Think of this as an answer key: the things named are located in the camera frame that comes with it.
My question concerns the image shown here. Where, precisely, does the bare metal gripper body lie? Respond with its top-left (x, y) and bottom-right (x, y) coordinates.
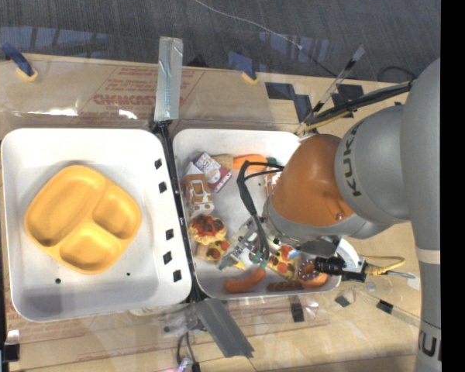
top-left (231, 215), bottom-right (275, 265)

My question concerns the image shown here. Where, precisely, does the small pizza slice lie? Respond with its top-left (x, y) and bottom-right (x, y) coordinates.
top-left (196, 239), bottom-right (232, 264)

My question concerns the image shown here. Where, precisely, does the orange sausage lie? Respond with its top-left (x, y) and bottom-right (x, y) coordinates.
top-left (222, 268), bottom-right (267, 295)

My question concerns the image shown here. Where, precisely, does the white plastic tray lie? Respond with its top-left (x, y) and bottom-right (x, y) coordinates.
top-left (171, 128), bottom-right (343, 300)
top-left (0, 127), bottom-right (193, 322)

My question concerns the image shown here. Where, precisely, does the spaghetti with meatballs toy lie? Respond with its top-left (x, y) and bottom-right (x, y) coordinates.
top-left (188, 214), bottom-right (228, 246)

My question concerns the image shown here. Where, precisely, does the large pizza slice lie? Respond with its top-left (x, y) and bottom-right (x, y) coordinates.
top-left (267, 245), bottom-right (301, 281)

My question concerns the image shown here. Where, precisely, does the brown chocolate bar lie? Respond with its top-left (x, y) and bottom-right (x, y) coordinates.
top-left (266, 280), bottom-right (305, 292)

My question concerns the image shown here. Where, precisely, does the orange and white house carton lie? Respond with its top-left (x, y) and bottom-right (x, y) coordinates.
top-left (181, 161), bottom-right (215, 219)

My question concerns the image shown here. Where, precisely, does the pink and white carton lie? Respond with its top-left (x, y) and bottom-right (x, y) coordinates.
top-left (194, 152), bottom-right (233, 194)

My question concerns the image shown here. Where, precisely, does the orange carrot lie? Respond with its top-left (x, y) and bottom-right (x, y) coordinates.
top-left (232, 153), bottom-right (280, 172)

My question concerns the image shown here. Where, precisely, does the beige ice cream cone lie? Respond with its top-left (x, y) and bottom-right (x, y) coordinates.
top-left (212, 153), bottom-right (236, 171)

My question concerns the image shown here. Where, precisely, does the yellow divided plate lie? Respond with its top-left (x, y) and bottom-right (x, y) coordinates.
top-left (23, 164), bottom-right (143, 275)

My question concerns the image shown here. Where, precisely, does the brown cardboard board red print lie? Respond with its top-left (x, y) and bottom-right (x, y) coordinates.
top-left (0, 52), bottom-right (423, 372)

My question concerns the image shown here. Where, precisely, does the black cylinder on white bracket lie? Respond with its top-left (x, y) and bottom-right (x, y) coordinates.
top-left (313, 238), bottom-right (367, 284)

